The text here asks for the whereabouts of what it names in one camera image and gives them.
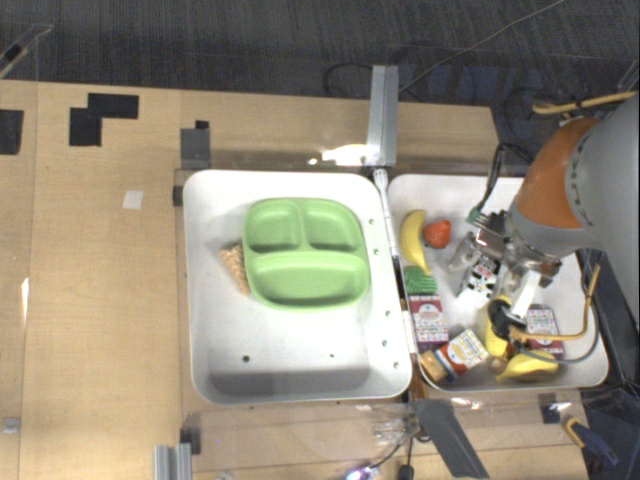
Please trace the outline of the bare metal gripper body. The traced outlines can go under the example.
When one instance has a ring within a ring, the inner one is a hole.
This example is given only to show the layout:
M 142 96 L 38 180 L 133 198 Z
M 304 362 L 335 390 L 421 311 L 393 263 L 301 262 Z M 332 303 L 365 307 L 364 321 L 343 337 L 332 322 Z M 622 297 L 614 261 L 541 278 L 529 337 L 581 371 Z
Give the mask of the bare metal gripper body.
M 475 209 L 468 222 L 478 228 L 474 239 L 481 254 L 498 261 L 504 271 L 514 278 L 523 278 L 529 272 L 537 273 L 538 284 L 549 286 L 561 267 L 561 260 L 543 253 L 528 244 L 516 230 L 511 214 L 505 210 L 489 215 Z

